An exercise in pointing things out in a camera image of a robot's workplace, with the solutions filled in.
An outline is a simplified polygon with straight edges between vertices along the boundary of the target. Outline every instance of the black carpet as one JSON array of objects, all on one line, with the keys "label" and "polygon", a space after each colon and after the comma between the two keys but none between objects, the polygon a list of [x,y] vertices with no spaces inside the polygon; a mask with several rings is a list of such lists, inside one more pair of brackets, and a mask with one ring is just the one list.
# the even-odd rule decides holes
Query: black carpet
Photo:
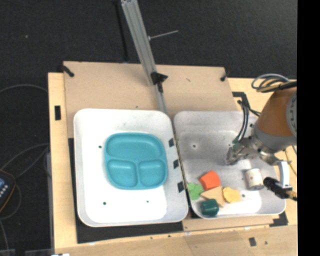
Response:
[{"label": "black carpet", "polygon": [[[63,61],[138,63],[128,26],[111,0],[0,0],[0,91],[19,84],[48,88]],[[297,78],[298,0],[140,0],[157,64],[220,66],[229,77],[277,73]],[[0,93],[0,167],[49,142],[48,95],[32,87]],[[43,152],[29,151],[5,168],[19,175]],[[22,200],[2,221],[16,255],[50,248],[47,174],[42,158],[18,181]],[[15,192],[0,218],[15,210]],[[6,248],[0,232],[0,251]]]}]

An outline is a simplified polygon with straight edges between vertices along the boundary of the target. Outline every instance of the black bracket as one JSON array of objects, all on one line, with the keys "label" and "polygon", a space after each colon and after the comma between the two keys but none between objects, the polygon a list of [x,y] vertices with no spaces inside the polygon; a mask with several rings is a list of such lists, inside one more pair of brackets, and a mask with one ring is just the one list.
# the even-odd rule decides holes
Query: black bracket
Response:
[{"label": "black bracket", "polygon": [[74,77],[75,74],[72,73],[70,71],[69,68],[67,68],[65,65],[59,65],[57,68],[56,68],[56,71],[59,72],[59,73],[63,73],[63,72],[66,72],[70,77]]},{"label": "black bracket", "polygon": [[167,75],[165,74],[160,74],[157,72],[152,72],[151,73],[151,79],[154,85],[158,86],[158,90],[160,93],[164,92],[164,89],[162,87],[162,83],[168,78]]},{"label": "black bracket", "polygon": [[251,107],[250,107],[250,104],[249,104],[249,100],[248,100],[248,98],[247,98],[247,95],[246,95],[243,91],[233,91],[233,92],[232,92],[232,96],[233,96],[234,98],[237,98],[237,97],[241,98],[241,99],[242,99],[242,103],[243,103],[246,107],[248,107],[249,109],[251,108]]}]

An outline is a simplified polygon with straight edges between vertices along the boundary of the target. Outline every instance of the orange cube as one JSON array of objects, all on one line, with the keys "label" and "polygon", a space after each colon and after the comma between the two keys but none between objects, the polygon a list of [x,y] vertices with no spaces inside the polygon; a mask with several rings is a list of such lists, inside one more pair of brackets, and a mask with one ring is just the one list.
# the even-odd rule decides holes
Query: orange cube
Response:
[{"label": "orange cube", "polygon": [[199,181],[205,191],[213,189],[213,188],[221,185],[221,181],[220,181],[218,174],[213,170],[211,170],[208,173],[206,173],[205,175],[203,175],[199,179]]}]

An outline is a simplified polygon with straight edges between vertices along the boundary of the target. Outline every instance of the black electronic device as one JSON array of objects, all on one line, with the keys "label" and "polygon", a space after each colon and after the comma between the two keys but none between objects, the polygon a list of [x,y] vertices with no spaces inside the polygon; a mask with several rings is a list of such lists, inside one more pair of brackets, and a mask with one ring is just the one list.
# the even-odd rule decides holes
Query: black electronic device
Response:
[{"label": "black electronic device", "polygon": [[15,178],[0,169],[0,212],[6,206],[16,187]]}]

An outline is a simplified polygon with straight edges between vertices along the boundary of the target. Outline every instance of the black clamp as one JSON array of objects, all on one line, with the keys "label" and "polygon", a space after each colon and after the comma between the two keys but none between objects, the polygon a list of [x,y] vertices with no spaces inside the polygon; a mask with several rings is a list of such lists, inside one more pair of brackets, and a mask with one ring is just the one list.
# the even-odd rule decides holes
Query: black clamp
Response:
[{"label": "black clamp", "polygon": [[164,89],[162,87],[162,83],[168,78],[167,75],[165,74],[160,74],[157,72],[152,72],[151,73],[151,79],[154,85],[158,86],[158,90],[160,93],[164,92]]},{"label": "black clamp", "polygon": [[282,187],[278,180],[271,177],[264,178],[263,185],[265,185],[268,190],[274,192],[274,194],[281,199],[291,198],[294,201],[298,201],[296,193],[292,191],[292,186]]},{"label": "black clamp", "polygon": [[72,73],[72,72],[70,71],[70,69],[67,68],[65,65],[59,65],[59,66],[56,68],[56,71],[59,72],[59,73],[66,72],[71,78],[75,76],[75,74]]}]

